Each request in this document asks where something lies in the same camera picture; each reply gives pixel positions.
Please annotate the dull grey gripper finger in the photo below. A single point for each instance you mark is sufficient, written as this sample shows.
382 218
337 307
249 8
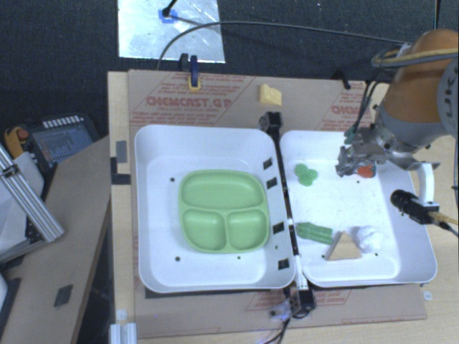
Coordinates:
341 161
353 167

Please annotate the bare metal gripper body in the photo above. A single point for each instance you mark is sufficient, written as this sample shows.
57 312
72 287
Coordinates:
373 148

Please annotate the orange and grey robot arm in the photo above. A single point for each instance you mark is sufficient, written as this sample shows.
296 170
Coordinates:
412 84

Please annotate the red strawberry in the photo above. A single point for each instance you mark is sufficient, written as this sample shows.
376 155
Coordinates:
366 171

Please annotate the white plastic tray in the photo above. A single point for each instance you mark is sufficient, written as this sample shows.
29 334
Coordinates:
161 228
340 199

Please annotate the green grapes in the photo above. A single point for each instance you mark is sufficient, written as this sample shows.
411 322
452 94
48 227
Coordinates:
306 174

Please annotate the thin black and white rod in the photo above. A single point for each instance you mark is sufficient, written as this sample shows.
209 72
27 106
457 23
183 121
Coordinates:
285 192

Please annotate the white crumpled ball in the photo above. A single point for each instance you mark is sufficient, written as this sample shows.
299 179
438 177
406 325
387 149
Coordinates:
369 238

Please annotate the green ridged pickle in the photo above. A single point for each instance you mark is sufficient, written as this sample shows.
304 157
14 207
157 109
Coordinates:
313 232

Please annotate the tan triangular sandwich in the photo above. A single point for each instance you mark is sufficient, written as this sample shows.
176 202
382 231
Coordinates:
345 250

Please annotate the yellow cheese wedge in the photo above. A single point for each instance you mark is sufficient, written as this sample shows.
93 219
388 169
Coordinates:
269 95

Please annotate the green divided plate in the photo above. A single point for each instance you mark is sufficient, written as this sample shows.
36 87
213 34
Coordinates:
222 210

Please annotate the brown cardboard board red print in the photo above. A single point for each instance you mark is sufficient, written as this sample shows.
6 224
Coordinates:
215 99

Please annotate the black cylinder on white bracket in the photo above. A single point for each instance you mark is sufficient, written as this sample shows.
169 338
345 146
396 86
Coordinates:
409 201

